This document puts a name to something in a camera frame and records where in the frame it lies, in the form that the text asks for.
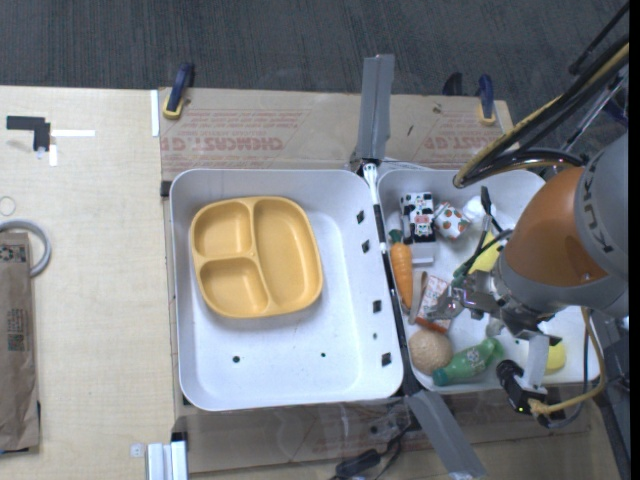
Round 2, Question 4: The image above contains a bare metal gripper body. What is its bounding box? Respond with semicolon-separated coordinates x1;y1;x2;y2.
451;269;504;320

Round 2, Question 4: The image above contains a white and orange packet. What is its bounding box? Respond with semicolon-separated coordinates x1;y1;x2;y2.
416;275;451;325

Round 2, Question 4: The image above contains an orange sausage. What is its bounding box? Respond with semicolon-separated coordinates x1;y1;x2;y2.
414;316;449;335

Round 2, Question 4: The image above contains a yellow toy food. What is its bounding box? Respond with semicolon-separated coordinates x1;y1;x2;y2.
467;231;504;275

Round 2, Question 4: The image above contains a brown round bread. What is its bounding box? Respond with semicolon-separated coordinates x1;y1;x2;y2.
408;328;454;376

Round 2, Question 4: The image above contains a green plastic bottle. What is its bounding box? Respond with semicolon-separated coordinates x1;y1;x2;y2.
432;337;505;387

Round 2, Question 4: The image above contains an orange carrot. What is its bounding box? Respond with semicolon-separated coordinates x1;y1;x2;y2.
388;228;415;311

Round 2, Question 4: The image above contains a cow print carton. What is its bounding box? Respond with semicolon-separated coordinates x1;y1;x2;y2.
408;209;437;244
399;191;434;219

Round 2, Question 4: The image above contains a crumpled white object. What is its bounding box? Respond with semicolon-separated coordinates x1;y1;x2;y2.
462;195;497;229

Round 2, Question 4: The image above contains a yellow banana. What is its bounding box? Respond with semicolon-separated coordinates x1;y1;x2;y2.
544;340;568;375

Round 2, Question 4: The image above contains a white plastic tray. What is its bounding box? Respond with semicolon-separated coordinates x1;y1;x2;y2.
168;168;405;412
375;168;601;395

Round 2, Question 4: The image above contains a yellow divided plate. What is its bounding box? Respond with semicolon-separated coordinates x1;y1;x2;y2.
188;196;325;319

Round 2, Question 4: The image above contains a brown cardboard board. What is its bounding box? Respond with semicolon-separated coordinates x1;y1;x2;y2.
158;86;601;474

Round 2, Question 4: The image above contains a brown paper bag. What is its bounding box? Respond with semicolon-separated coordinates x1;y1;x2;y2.
0;232;42;454

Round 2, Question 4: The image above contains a black cylinder on white bracket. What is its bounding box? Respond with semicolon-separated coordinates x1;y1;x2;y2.
495;335;552;415

